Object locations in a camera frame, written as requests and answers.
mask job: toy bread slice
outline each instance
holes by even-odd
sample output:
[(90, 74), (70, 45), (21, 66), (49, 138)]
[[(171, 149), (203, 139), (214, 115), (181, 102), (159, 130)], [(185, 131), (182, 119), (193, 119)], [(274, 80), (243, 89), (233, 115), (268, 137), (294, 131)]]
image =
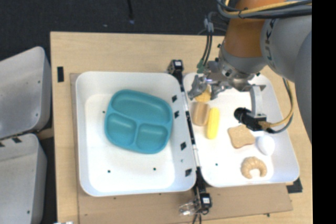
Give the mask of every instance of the toy bread slice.
[(245, 145), (252, 145), (256, 138), (250, 133), (245, 125), (239, 125), (228, 129), (228, 134), (234, 148), (241, 148)]
[(204, 126), (208, 122), (210, 106), (207, 103), (195, 102), (192, 113), (192, 122)]

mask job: yellow cable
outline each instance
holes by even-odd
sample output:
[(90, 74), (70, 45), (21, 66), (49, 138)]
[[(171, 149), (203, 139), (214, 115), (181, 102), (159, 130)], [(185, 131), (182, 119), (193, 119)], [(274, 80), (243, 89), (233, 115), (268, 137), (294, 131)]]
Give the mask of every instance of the yellow cable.
[(279, 121), (279, 122), (276, 122), (276, 123), (270, 123), (270, 122), (267, 122), (267, 121), (260, 121), (259, 124), (262, 126), (262, 128), (264, 130), (266, 130), (268, 128), (273, 128), (273, 127), (282, 125), (284, 123), (287, 123), (294, 113), (294, 102), (293, 102), (292, 90), (290, 88), (288, 80), (285, 80), (285, 81), (286, 81), (286, 84), (288, 86), (288, 95), (289, 95), (290, 105), (291, 105), (290, 111), (289, 111), (288, 115), (282, 121)]
[[(226, 6), (228, 6), (229, 1), (230, 0), (225, 1)], [(245, 10), (241, 10), (241, 11), (238, 11), (238, 12), (228, 12), (225, 9), (223, 9), (223, 11), (227, 14), (230, 14), (230, 15), (242, 15), (242, 14), (249, 14), (249, 13), (264, 11), (264, 10), (271, 9), (271, 8), (285, 7), (285, 6), (288, 6), (290, 4), (295, 4), (295, 3), (300, 3), (300, 1), (280, 2), (280, 3), (270, 4), (270, 5), (257, 7), (257, 8), (245, 9)]]

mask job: teal plate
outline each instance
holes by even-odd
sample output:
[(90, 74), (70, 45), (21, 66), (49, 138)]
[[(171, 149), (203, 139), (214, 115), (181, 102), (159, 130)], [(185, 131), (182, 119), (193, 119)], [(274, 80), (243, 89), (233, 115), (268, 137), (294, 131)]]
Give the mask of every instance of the teal plate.
[(166, 101), (143, 92), (121, 90), (109, 102), (104, 128), (112, 144), (154, 154), (166, 147), (172, 124), (172, 109)]

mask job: yellow toy food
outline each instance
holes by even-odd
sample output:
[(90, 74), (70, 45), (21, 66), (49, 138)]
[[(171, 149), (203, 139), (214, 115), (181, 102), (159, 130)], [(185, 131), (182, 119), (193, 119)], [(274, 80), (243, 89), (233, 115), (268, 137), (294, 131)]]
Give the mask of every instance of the yellow toy food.
[(210, 98), (211, 98), (210, 88), (207, 87), (206, 90), (202, 94), (195, 97), (195, 100), (197, 102), (208, 102), (210, 101)]
[(211, 108), (208, 117), (206, 137), (208, 139), (215, 139), (219, 126), (219, 109)]

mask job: white tray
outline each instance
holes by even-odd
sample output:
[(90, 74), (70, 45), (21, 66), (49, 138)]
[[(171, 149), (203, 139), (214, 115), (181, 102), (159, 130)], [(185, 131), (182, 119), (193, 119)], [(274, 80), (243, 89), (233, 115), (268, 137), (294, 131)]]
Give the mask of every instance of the white tray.
[[(191, 89), (191, 84), (196, 73), (187, 74), (184, 78), (185, 91)], [(265, 76), (258, 76), (251, 84), (264, 84), (262, 91), (264, 113), (267, 121), (278, 122), (283, 119), (273, 87)], [(187, 98), (188, 107), (192, 109), (192, 103)], [(216, 139), (209, 140), (205, 136), (206, 127), (193, 124), (195, 141), (198, 149), (199, 162), (204, 180), (214, 187), (242, 186), (250, 184), (269, 184), (293, 182), (299, 177), (299, 165), (288, 136), (287, 131), (273, 134), (275, 151), (271, 156), (262, 154), (256, 145), (247, 145), (240, 149), (233, 148), (228, 128), (238, 126), (234, 118), (234, 111), (238, 107), (251, 110), (251, 98), (249, 92), (238, 92), (235, 89), (225, 90), (218, 98), (208, 102), (210, 107), (217, 107), (220, 111), (219, 130)], [(264, 135), (263, 131), (252, 132), (255, 137)], [(252, 174), (252, 179), (245, 178), (240, 167), (245, 157), (256, 156), (263, 160), (268, 173), (265, 177)]]
[[(178, 81), (165, 73), (85, 72), (76, 80), (79, 180), (92, 196), (186, 191), (196, 181), (195, 160)], [(119, 90), (136, 90), (165, 100), (173, 113), (171, 138), (156, 154), (113, 145), (104, 133), (109, 101)]]
[(38, 224), (42, 220), (47, 158), (34, 134), (2, 140), (0, 223)]
[(42, 129), (50, 104), (51, 71), (42, 47), (0, 62), (0, 138)]

